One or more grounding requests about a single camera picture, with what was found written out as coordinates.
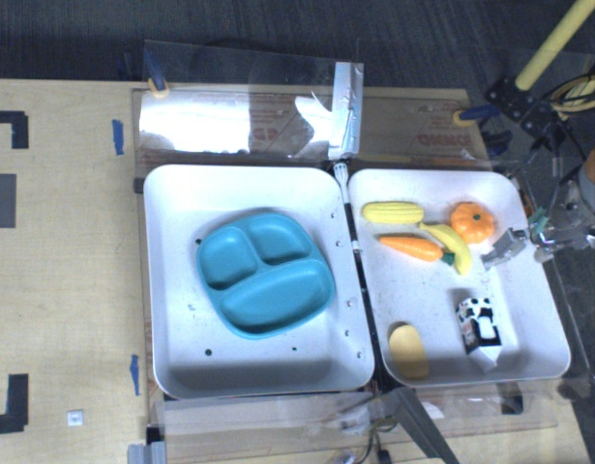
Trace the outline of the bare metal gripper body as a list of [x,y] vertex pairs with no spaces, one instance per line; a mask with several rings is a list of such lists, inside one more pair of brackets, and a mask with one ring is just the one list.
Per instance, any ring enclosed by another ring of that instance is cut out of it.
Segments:
[[545,227],[541,232],[532,230],[530,241],[535,246],[534,259],[546,263],[564,249],[595,248],[595,226],[569,228]]

